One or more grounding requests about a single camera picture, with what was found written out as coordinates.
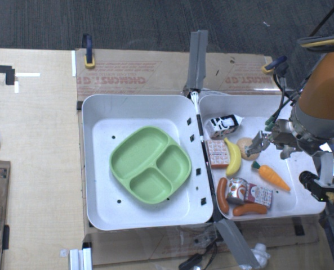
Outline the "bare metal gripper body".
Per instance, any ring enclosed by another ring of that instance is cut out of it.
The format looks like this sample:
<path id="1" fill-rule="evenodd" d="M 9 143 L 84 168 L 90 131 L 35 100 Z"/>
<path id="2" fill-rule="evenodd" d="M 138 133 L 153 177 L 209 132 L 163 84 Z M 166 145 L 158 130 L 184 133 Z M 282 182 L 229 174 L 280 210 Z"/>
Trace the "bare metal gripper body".
<path id="1" fill-rule="evenodd" d="M 282 150 L 283 145 L 288 145 L 295 147 L 296 152 L 314 155 L 327 139 L 312 134 L 299 121 L 278 119 L 272 127 L 270 141 L 277 150 Z"/>

